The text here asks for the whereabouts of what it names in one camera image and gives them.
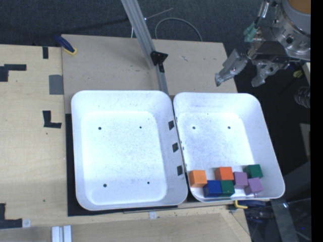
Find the blue block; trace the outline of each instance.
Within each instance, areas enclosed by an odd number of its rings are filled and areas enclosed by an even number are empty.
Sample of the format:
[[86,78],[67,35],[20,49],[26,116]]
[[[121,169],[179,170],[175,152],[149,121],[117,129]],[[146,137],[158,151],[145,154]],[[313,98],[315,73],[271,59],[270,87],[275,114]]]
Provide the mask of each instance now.
[[204,197],[219,197],[222,195],[220,180],[208,180],[203,186]]

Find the gray cable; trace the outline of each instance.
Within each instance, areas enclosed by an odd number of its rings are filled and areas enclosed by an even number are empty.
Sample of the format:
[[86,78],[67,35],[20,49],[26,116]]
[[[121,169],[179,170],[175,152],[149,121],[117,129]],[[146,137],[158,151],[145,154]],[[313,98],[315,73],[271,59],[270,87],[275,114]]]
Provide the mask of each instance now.
[[185,21],[185,20],[183,20],[183,19],[180,19],[180,18],[165,18],[165,19],[162,19],[160,22],[158,22],[158,23],[157,23],[157,25],[156,25],[156,27],[155,27],[155,38],[156,38],[156,39],[158,39],[158,37],[157,37],[157,28],[158,28],[158,26],[160,25],[160,23],[162,23],[162,22],[164,22],[164,21],[169,21],[169,20],[184,22],[184,23],[186,23],[187,25],[191,26],[191,27],[194,29],[194,31],[197,33],[197,35],[199,36],[200,40],[201,40],[201,41],[203,41],[202,36],[201,36],[201,34],[199,33],[199,31],[198,31],[198,30],[197,30],[197,29],[196,29],[196,28],[195,28],[191,23],[189,23],[188,21]]

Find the white plastic tray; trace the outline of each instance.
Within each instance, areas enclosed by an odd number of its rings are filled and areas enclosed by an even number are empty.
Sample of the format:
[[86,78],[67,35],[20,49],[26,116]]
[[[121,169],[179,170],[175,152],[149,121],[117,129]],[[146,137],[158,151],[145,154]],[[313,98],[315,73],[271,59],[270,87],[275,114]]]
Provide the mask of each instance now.
[[187,172],[205,170],[214,179],[214,170],[231,166],[260,164],[263,191],[246,196],[236,189],[230,198],[205,198],[202,188],[191,188],[201,202],[243,199],[273,199],[283,195],[284,180],[277,163],[259,101],[249,94],[179,93],[174,112]]
[[170,98],[81,91],[72,99],[76,197],[88,210],[181,204],[187,185]]

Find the wooden table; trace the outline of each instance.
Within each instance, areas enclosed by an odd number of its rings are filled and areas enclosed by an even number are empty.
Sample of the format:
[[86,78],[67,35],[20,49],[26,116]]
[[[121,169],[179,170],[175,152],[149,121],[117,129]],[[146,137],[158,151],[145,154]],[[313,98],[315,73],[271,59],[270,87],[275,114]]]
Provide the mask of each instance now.
[[[113,63],[110,61],[110,66],[114,67],[107,69],[110,83],[116,85],[118,89],[122,89],[120,83],[123,79],[112,78],[113,75],[116,76],[116,72],[113,71],[117,64],[123,74],[129,72],[130,75],[137,73],[142,75],[149,70],[143,65],[144,58],[141,57],[136,39],[72,35],[67,35],[65,38],[69,38],[69,41],[72,41],[78,49],[75,57],[62,52],[58,47],[49,47],[49,57],[44,59],[42,47],[0,45],[0,66],[4,64],[27,65],[27,71],[9,71],[8,82],[0,82],[0,203],[7,204],[6,219],[29,219],[32,227],[37,227],[40,233],[45,230],[45,234],[48,233],[48,227],[72,225],[73,238],[78,237],[81,241],[88,241],[87,235],[92,232],[95,232],[98,237],[99,234],[106,234],[107,229],[104,228],[106,223],[109,223],[110,233],[115,231],[114,236],[117,241],[121,230],[112,227],[124,227],[131,231],[143,228],[151,221],[151,227],[154,227],[151,234],[160,237],[156,235],[160,232],[160,225],[167,230],[172,229],[175,223],[177,225],[186,223],[187,228],[182,227],[181,232],[178,233],[179,235],[182,233],[180,237],[184,237],[190,234],[190,223],[199,223],[204,220],[199,228],[203,233],[209,230],[209,235],[215,233],[220,238],[226,237],[227,241],[250,241],[243,211],[238,210],[234,215],[231,214],[226,209],[227,202],[213,205],[184,202],[179,205],[178,209],[158,211],[158,218],[155,220],[149,220],[148,212],[67,216],[65,113],[69,106],[64,107],[63,95],[49,94],[49,76],[62,75],[62,73],[67,76],[68,65],[77,57],[87,57],[85,62],[89,62],[93,54],[89,51],[82,51],[82,45],[77,47],[78,42],[80,44],[84,42],[84,38],[93,42],[100,40],[103,47],[107,42],[110,45],[109,51],[114,48],[118,50],[120,46],[125,49],[122,54],[112,55],[115,60]],[[170,95],[181,91],[237,92],[233,80],[224,83],[219,88],[214,83],[214,74],[221,70],[222,63],[226,59],[221,43],[166,40],[155,40],[154,43],[159,51],[169,54],[164,67]],[[132,51],[135,56],[128,53],[127,57],[118,61],[118,56],[127,54],[127,50]],[[85,68],[86,66],[78,70],[82,72]],[[68,80],[66,76],[64,76],[64,92],[65,95],[71,96],[77,89],[82,89],[82,86],[67,88],[69,81],[66,81]],[[83,76],[83,78],[90,80],[89,76]],[[148,85],[144,89],[158,89],[153,84],[154,82],[151,83],[154,86]],[[50,110],[51,121],[62,123],[62,127],[60,129],[45,128],[43,110]],[[0,232],[0,241],[6,235],[19,236],[20,232],[24,233],[25,239],[28,239],[27,234],[32,233],[32,229]],[[129,233],[129,237],[134,238],[135,235]]]

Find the purple block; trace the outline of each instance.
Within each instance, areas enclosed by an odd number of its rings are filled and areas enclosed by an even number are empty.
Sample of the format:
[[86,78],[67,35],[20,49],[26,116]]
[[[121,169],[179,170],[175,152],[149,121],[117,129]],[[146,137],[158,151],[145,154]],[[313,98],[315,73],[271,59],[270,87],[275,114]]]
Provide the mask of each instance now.
[[248,179],[248,186],[244,189],[246,195],[258,193],[263,190],[260,178],[254,177]]
[[233,172],[234,176],[234,188],[242,189],[248,186],[248,175],[245,172]]

